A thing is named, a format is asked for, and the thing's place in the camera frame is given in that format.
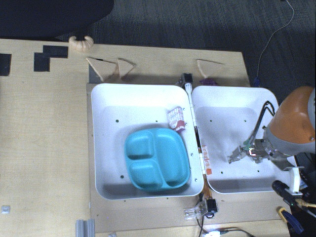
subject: purple object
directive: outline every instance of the purple object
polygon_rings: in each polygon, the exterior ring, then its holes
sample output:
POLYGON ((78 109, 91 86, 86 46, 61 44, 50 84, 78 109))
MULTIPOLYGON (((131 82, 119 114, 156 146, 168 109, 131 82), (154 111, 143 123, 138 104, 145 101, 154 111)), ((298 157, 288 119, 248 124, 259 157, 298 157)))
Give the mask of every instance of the purple object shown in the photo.
POLYGON ((212 78, 205 78, 201 81, 199 81, 203 85, 208 85, 208 86, 218 86, 217 82, 212 79, 212 78))

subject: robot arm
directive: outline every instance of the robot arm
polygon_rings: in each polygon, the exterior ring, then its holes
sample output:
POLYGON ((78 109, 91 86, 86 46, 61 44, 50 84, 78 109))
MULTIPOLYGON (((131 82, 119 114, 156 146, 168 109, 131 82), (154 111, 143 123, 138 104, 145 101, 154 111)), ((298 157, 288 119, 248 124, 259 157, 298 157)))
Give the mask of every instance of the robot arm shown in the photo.
POLYGON ((280 105, 263 139, 254 140, 255 135, 256 129, 229 156, 229 163, 248 155, 256 163, 269 158, 281 170, 290 170, 293 165, 287 161, 288 157, 301 152, 315 154, 315 89, 303 86, 294 90, 280 105))

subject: metal bracket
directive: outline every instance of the metal bracket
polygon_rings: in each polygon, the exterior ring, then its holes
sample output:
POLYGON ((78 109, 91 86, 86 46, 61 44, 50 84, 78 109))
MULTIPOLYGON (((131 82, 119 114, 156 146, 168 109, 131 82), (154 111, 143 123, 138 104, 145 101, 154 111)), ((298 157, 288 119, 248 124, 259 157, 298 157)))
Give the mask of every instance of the metal bracket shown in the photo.
POLYGON ((76 237, 95 237, 94 219, 77 220, 76 237))
POLYGON ((216 200, 208 198, 202 200, 196 204, 193 208, 184 209, 184 219, 185 220, 195 220, 196 218, 201 218, 206 216, 207 218, 213 218, 214 214, 217 212, 216 200))
POLYGON ((10 205, 3 205, 1 206, 1 213, 2 214, 9 214, 11 210, 11 206, 10 205))

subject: white sink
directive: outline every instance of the white sink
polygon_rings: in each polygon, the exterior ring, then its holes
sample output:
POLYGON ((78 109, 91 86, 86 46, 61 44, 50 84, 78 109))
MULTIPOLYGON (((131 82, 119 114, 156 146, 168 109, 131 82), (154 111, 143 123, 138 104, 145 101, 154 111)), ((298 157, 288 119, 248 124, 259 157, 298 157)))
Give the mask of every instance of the white sink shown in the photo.
MULTIPOLYGON (((219 193, 272 191, 274 180, 289 184, 290 175, 264 159, 257 164, 245 156, 228 163, 227 157, 249 137, 261 108, 270 101, 278 108, 276 97, 264 88, 199 86, 193 91, 194 109, 202 145, 208 148, 212 174, 208 181, 219 193)), ((266 112, 257 138, 263 137, 262 127, 272 116, 266 112)))
MULTIPOLYGON (((262 105, 277 100, 263 88, 199 86, 193 90, 194 110, 202 145, 208 148, 212 174, 208 181, 219 193, 272 191, 289 174, 265 159, 256 164, 244 159, 228 164, 227 156, 248 138, 262 105)), ((172 85, 99 84, 91 94, 95 187, 105 199, 195 196, 203 188, 202 170, 186 92, 172 85), (190 178, 177 189, 145 192, 132 185, 125 164, 124 143, 129 134, 147 128, 168 127, 167 113, 183 108, 186 129, 180 133, 188 152, 190 178)), ((271 120, 266 113, 261 127, 271 120)), ((262 138, 263 129, 257 137, 262 138)))

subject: blue divided plate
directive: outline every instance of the blue divided plate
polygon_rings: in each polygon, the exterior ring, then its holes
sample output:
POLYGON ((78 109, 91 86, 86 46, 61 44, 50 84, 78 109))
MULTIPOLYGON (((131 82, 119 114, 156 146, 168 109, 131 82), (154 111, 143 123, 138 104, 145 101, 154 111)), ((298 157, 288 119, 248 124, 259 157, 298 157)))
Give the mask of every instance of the blue divided plate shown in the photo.
POLYGON ((190 177, 186 148, 180 135, 172 129, 134 132, 126 139, 124 151, 129 178, 141 190, 176 189, 190 177))

